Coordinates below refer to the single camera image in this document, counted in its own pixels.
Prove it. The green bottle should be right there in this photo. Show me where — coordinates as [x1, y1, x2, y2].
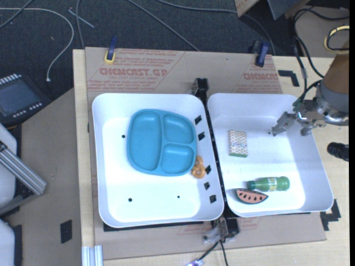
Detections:
[247, 176, 291, 193]

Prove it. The black block with thin wires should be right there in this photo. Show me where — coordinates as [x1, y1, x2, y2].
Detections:
[201, 217, 240, 245]
[190, 77, 209, 97]

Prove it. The brown cardboard board red print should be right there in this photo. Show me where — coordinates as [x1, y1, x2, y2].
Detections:
[84, 47, 327, 261]

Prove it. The white plastic tray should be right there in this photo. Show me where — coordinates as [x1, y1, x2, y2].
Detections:
[206, 92, 334, 218]
[92, 93, 225, 228]

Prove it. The toy watermelon slice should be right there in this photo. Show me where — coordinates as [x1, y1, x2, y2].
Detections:
[235, 188, 269, 205]

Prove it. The patterned small carton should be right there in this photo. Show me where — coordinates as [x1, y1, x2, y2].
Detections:
[227, 129, 249, 158]

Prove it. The brown toy pretzel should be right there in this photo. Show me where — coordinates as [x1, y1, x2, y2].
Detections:
[190, 155, 206, 180]

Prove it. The black cylinder on white bracket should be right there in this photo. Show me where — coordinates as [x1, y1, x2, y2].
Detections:
[327, 142, 350, 162]

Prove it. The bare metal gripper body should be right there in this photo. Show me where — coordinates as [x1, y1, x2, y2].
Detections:
[294, 100, 349, 127]

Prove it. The blue divided plate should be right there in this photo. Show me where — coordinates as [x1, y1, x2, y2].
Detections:
[126, 109, 198, 177]

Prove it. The thin black rod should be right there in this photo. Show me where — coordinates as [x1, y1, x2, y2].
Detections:
[201, 89, 227, 221]

